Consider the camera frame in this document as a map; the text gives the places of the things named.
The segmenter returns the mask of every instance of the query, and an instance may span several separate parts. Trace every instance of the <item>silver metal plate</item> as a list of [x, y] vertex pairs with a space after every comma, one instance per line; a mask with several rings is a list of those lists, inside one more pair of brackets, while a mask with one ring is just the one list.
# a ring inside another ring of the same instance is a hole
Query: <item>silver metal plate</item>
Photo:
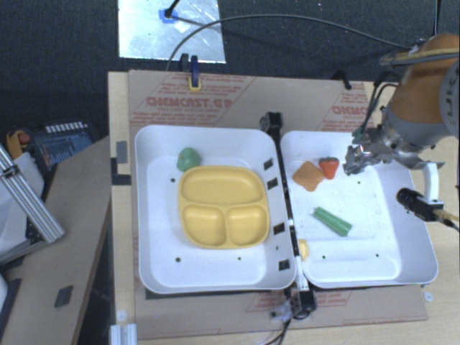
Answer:
[[[167, 60], [176, 45], [198, 26], [168, 19], [160, 11], [174, 0], [119, 0], [119, 55], [121, 58]], [[173, 15], [206, 24], [219, 19], [217, 0], [180, 0]], [[190, 38], [175, 55], [197, 55], [203, 63], [225, 63], [221, 25], [217, 24]]]

